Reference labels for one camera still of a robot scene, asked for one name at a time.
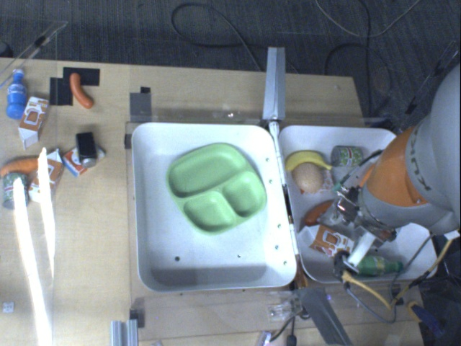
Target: soda can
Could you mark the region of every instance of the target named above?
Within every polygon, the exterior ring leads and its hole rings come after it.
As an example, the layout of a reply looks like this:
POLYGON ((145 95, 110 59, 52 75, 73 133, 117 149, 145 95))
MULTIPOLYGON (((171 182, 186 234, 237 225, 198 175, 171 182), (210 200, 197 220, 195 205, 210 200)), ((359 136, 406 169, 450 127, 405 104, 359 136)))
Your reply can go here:
POLYGON ((14 192, 13 184, 16 179, 22 180, 24 185, 24 197, 26 205, 29 202, 29 194, 27 193, 27 175, 23 173, 8 173, 3 178, 3 206, 7 209, 14 209, 14 192))
POLYGON ((333 167, 355 167, 362 163, 363 153, 356 146, 335 146, 331 152, 333 167))

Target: white tray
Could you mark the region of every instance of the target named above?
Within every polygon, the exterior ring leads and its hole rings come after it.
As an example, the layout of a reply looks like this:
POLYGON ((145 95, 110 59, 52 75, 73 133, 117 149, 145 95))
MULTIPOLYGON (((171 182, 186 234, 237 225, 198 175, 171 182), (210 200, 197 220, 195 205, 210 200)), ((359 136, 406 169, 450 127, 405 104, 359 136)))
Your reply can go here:
POLYGON ((133 171, 140 279, 151 290, 279 287, 296 262, 272 137, 253 125, 146 123, 135 129, 133 171), (166 185, 170 163, 211 143, 238 148, 259 173, 266 207, 218 235, 192 227, 166 185))
MULTIPOLYGON (((281 152, 284 159, 291 153, 301 150, 313 150, 322 154, 324 160, 330 162, 331 150, 334 146, 358 146, 362 148, 364 157, 373 151, 385 148, 395 135, 387 130, 377 128, 343 128, 343 127, 320 127, 294 125, 282 130, 279 137, 281 152)), ((332 174, 337 182, 347 172, 345 168, 333 168, 332 174)), ((304 227, 302 220, 305 214, 314 206, 323 201, 334 198, 330 191, 316 194, 301 194, 287 173, 287 187, 290 194, 292 215, 297 229, 297 245, 303 260, 303 266, 307 274, 318 282, 335 283, 337 279, 332 275, 333 260, 326 255, 311 249, 318 227, 304 227)), ((416 224, 409 224, 401 228, 397 239, 383 244, 375 254, 389 260, 409 261, 416 250, 429 236, 429 231, 416 224)), ((424 247, 415 259, 408 271, 400 276, 400 279, 414 279, 423 274, 430 264, 436 259, 434 246, 431 242, 424 247)), ((388 280, 393 275, 370 278, 367 280, 388 280)))

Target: blue water bottle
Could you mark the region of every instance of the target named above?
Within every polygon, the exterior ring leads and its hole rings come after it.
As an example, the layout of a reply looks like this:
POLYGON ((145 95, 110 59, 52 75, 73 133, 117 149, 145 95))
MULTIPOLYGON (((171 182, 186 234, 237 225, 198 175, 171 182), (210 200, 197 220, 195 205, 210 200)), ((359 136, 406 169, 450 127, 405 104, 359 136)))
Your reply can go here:
POLYGON ((13 119, 21 119, 27 104, 27 89, 22 83, 23 78, 24 72, 22 69, 15 70, 13 73, 13 82, 8 87, 6 115, 13 119))

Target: sausage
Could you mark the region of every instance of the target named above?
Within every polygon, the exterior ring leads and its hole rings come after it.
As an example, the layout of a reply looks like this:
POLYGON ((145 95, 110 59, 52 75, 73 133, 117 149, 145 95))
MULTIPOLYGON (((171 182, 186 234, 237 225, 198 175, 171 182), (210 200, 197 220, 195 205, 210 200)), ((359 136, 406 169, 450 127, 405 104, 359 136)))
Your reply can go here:
POLYGON ((316 226, 320 222, 318 219, 324 214, 333 203, 333 200, 325 201, 308 211, 304 217, 304 223, 307 227, 316 226))
POLYGON ((93 100, 85 94, 85 91, 80 85, 80 74, 72 73, 69 76, 69 84, 71 85, 72 95, 80 102, 81 106, 86 109, 91 108, 94 105, 93 100))
POLYGON ((38 158, 25 158, 17 159, 5 164, 0 169, 0 177, 5 177, 8 173, 19 172, 23 174, 29 174, 38 169, 38 158))

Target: water bottle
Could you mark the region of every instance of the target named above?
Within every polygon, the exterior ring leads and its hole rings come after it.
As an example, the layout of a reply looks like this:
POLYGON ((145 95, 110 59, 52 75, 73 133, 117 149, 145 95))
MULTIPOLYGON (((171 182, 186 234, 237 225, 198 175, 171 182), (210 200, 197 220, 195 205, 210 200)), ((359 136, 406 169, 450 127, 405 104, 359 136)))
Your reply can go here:
POLYGON ((360 275, 383 275, 387 273, 400 272, 403 269, 402 262, 391 262, 384 257, 366 256, 357 265, 360 275))
POLYGON ((27 104, 27 89, 22 83, 24 72, 17 69, 13 72, 13 82, 8 87, 8 106, 6 115, 13 119, 21 119, 27 104))

